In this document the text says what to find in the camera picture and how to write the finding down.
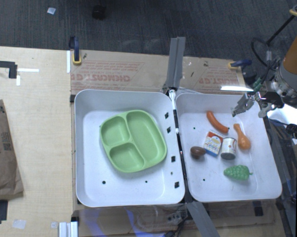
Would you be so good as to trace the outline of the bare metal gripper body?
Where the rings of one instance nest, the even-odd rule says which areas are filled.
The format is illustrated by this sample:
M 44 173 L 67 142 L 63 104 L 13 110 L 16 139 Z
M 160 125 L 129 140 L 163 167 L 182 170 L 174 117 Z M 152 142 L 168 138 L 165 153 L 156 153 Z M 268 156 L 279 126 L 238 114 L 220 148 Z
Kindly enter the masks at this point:
M 297 81 L 257 80 L 255 91 L 261 102 L 274 104 L 278 108 L 289 105 L 297 109 Z

